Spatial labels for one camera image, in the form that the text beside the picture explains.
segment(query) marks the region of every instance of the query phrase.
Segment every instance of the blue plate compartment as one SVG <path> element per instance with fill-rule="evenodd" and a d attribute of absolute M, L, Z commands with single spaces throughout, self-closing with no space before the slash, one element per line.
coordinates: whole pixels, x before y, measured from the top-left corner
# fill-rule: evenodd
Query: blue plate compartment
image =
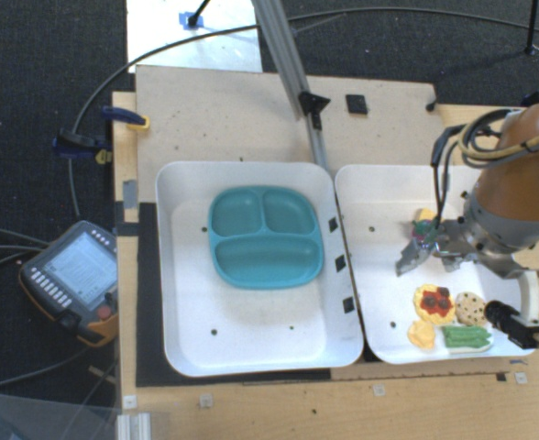
<path fill-rule="evenodd" d="M 323 267 L 314 209 L 296 191 L 267 186 L 224 191 L 214 199 L 208 221 L 214 267 L 237 287 L 303 285 Z"/>

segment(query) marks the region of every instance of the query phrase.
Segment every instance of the toy food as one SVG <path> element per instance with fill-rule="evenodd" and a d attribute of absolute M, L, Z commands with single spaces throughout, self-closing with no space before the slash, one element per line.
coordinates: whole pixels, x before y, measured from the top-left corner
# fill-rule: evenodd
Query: toy food
<path fill-rule="evenodd" d="M 443 326 L 446 348 L 482 348 L 490 344 L 490 333 L 479 326 Z"/>
<path fill-rule="evenodd" d="M 408 338 L 419 348 L 433 348 L 435 346 L 435 327 L 432 323 L 422 319 L 414 321 L 408 329 Z"/>
<path fill-rule="evenodd" d="M 483 326 L 488 322 L 483 311 L 486 303 L 472 291 L 463 291 L 455 298 L 456 319 L 462 325 Z"/>
<path fill-rule="evenodd" d="M 455 302 L 445 287 L 421 285 L 412 298 L 416 313 L 434 325 L 447 325 L 455 318 Z"/>

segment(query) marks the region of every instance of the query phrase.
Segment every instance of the black bracket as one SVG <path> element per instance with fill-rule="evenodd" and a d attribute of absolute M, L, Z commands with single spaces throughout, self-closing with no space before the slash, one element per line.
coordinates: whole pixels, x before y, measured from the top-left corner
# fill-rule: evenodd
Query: black bracket
<path fill-rule="evenodd" d="M 298 95 L 298 101 L 305 116 L 309 114 L 313 120 L 313 128 L 316 130 L 323 130 L 323 123 L 321 122 L 321 112 L 326 108 L 331 100 L 323 98 L 318 94 L 312 94 L 309 92 L 301 92 Z"/>
<path fill-rule="evenodd" d="M 530 107 L 532 105 L 538 105 L 539 104 L 539 90 L 530 93 L 524 96 L 524 98 L 520 102 L 520 106 L 522 107 Z"/>

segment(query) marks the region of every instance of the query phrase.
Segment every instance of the black tripod leg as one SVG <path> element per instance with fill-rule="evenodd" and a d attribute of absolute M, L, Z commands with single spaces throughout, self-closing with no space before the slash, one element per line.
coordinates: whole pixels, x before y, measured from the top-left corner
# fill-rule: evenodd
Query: black tripod leg
<path fill-rule="evenodd" d="M 191 28 L 194 28 L 196 26 L 196 23 L 198 22 L 198 17 L 201 15 L 201 13 L 204 11 L 206 6 L 208 5 L 208 2 L 211 0 L 204 0 L 199 8 L 196 10 L 196 13 L 194 13 L 192 16 L 188 18 L 188 26 Z"/>
<path fill-rule="evenodd" d="M 530 11 L 530 24 L 528 25 L 528 39 L 526 40 L 526 52 L 529 55 L 534 54 L 534 23 L 536 23 L 536 10 L 538 9 L 538 0 L 533 0 L 533 5 Z"/>

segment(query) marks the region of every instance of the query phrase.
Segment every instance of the black cable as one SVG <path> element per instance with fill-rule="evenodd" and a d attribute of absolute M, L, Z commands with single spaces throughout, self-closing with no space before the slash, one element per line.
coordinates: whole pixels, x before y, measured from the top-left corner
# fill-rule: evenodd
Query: black cable
<path fill-rule="evenodd" d="M 310 25 L 307 25 L 305 27 L 297 27 L 292 32 L 294 34 L 294 37 L 298 36 L 300 33 L 303 33 L 304 31 L 308 31 L 309 29 L 318 28 L 319 26 L 325 25 L 326 23 L 331 23 L 335 21 L 336 19 L 339 19 L 340 17 L 346 17 L 346 13 L 341 13 L 339 15 L 335 16 L 329 16 L 321 21 L 317 21 L 316 23 L 312 23 Z"/>
<path fill-rule="evenodd" d="M 347 8 L 347 9 L 338 9 L 338 10 L 327 10 L 323 12 L 316 12 L 311 13 L 308 15 L 300 15 L 300 16 L 293 16 L 288 18 L 288 21 L 291 23 L 296 21 L 301 21 L 305 19 L 311 19 L 316 17 L 334 17 L 338 15 L 348 15 L 353 13 L 368 13 L 368 12 L 403 12 L 403 13 L 424 13 L 429 15 L 441 15 L 441 16 L 450 16 L 450 17 L 463 17 L 468 19 L 476 19 L 478 21 L 485 21 L 489 23 L 494 24 L 501 24 L 505 26 L 510 26 L 513 28 L 522 28 L 522 29 L 528 29 L 527 25 L 522 25 L 518 23 L 513 23 L 511 21 L 506 21 L 498 18 L 491 18 L 486 16 L 478 16 L 478 15 L 471 15 L 468 13 L 459 13 L 459 12 L 452 12 L 452 11 L 446 11 L 446 10 L 436 10 L 433 8 L 415 8 L 415 7 L 404 7 L 404 6 L 375 6 L 375 7 L 356 7 L 356 8 Z M 76 121 L 74 122 L 74 126 L 72 128 L 72 132 L 76 133 L 78 129 L 80 128 L 80 125 L 83 121 L 84 116 L 86 115 L 88 109 L 90 108 L 91 104 L 94 102 L 94 100 L 98 97 L 98 95 L 119 75 L 121 75 L 123 72 L 125 72 L 127 69 L 132 67 L 133 65 L 136 65 L 137 63 L 143 61 L 144 59 L 151 57 L 152 55 L 158 54 L 160 52 L 163 52 L 165 50 L 173 49 L 175 47 L 179 47 L 184 44 L 189 44 L 191 42 L 196 42 L 198 40 L 213 38 L 216 36 L 224 36 L 228 34 L 234 34 L 238 32 L 243 31 L 249 31 L 251 29 L 259 28 L 259 25 L 248 25 L 243 27 L 234 27 L 230 29 L 224 29 L 221 31 L 216 31 L 212 33 L 202 34 L 193 36 L 191 38 L 182 39 L 176 42 L 172 42 L 171 44 L 166 44 L 164 46 L 161 46 L 159 48 L 150 50 L 149 52 L 146 52 L 145 54 L 133 59 L 132 61 L 126 63 L 119 69 L 117 69 L 115 72 L 113 72 L 104 82 L 102 82 L 98 88 L 94 91 L 94 93 L 88 98 L 84 106 L 82 107 L 80 113 L 78 114 Z M 539 28 L 536 28 L 534 30 L 535 32 L 539 32 Z M 78 205 L 78 199 L 76 195 L 76 189 L 74 184 L 74 176 L 73 176 L 73 167 L 72 167 L 72 160 L 68 159 L 68 178 L 69 178 L 69 184 L 70 184 L 70 193 L 71 193 L 71 200 L 72 205 L 74 208 L 74 213 L 77 220 L 80 220 L 82 218 L 80 213 L 80 207 Z"/>
<path fill-rule="evenodd" d="M 0 251 L 11 250 L 11 251 L 43 251 L 42 247 L 33 247 L 33 246 L 20 246 L 20 245 L 0 245 Z"/>
<path fill-rule="evenodd" d="M 86 352 L 90 350 L 89 347 L 84 348 L 80 352 L 74 354 L 71 357 L 66 358 L 65 360 L 62 360 L 62 362 L 58 362 L 54 365 L 50 365 L 49 367 L 42 368 L 40 370 L 31 371 L 29 373 L 25 373 L 23 375 L 18 375 L 16 377 L 10 378 L 10 379 L 4 379 L 0 381 L 0 388 L 3 388 L 4 386 L 11 385 L 13 383 L 19 383 L 21 381 L 25 380 L 31 380 L 33 378 L 36 378 L 41 375 L 45 375 L 46 373 L 49 373 L 50 371 L 53 371 L 55 369 L 60 369 L 61 367 L 64 367 L 68 365 L 70 362 L 73 362 L 75 359 L 80 358 L 83 356 Z"/>
<path fill-rule="evenodd" d="M 497 109 L 495 111 L 490 111 L 481 117 L 479 117 L 477 120 L 475 120 L 472 124 L 465 127 L 466 131 L 464 133 L 463 141 L 465 145 L 468 145 L 472 140 L 475 138 L 475 136 L 478 134 L 480 130 L 487 131 L 488 124 L 491 124 L 492 122 L 499 121 L 504 119 L 509 114 L 514 114 L 520 112 L 519 110 L 513 110 L 513 109 Z"/>
<path fill-rule="evenodd" d="M 447 193 L 449 189 L 449 162 L 451 160 L 451 155 L 453 154 L 453 151 L 455 150 L 457 145 L 458 145 L 457 142 L 454 142 L 453 145 L 451 145 L 451 147 L 447 151 L 446 156 L 445 156 L 445 165 L 443 169 L 443 182 L 442 182 L 443 193 L 441 196 L 440 207 L 436 214 L 439 224 L 441 223 L 441 220 L 443 217 L 443 212 L 445 210 L 445 205 L 446 205 L 446 197 L 447 197 Z"/>
<path fill-rule="evenodd" d="M 433 166 L 434 199 L 436 201 L 436 217 L 434 218 L 434 228 L 441 225 L 441 186 L 438 179 L 438 166 Z"/>
<path fill-rule="evenodd" d="M 31 241 L 32 243 L 37 243 L 37 244 L 39 244 L 41 246 L 44 246 L 44 247 L 49 244 L 47 241 L 43 241 L 41 239 L 34 238 L 33 236 L 22 235 L 21 233 L 17 233 L 17 232 L 10 231 L 10 230 L 5 230 L 4 228 L 0 228 L 0 234 L 1 235 L 7 235 L 9 237 L 17 237 L 17 238 L 20 238 L 20 239 L 25 239 L 26 241 Z"/>
<path fill-rule="evenodd" d="M 534 148 L 535 151 L 538 151 L 539 144 L 537 144 Z M 508 155 L 507 157 L 503 157 L 500 159 L 479 159 L 475 161 L 470 159 L 465 153 L 463 153 L 461 157 L 463 159 L 463 162 L 470 168 L 475 168 L 476 170 L 484 170 L 486 168 L 493 168 L 495 166 L 503 165 L 504 163 L 509 163 L 510 161 L 517 160 L 518 158 L 524 157 L 530 153 L 531 151 L 529 150 L 521 150 L 517 153 L 513 153 L 511 155 Z"/>
<path fill-rule="evenodd" d="M 6 258 L 2 258 L 0 259 L 0 265 L 2 264 L 5 264 L 6 262 L 9 262 L 13 259 L 19 259 L 19 258 L 22 258 L 23 256 L 26 256 L 27 254 L 29 254 L 30 251 L 26 251 L 26 252 L 23 252 L 23 253 L 16 253 L 16 254 L 12 254 L 11 256 L 7 256 Z"/>
<path fill-rule="evenodd" d="M 476 151 L 493 151 L 493 148 L 483 148 L 478 144 L 478 137 L 495 137 L 500 138 L 501 132 L 496 132 L 490 126 L 484 126 L 481 128 L 476 136 L 471 139 L 471 146 Z"/>

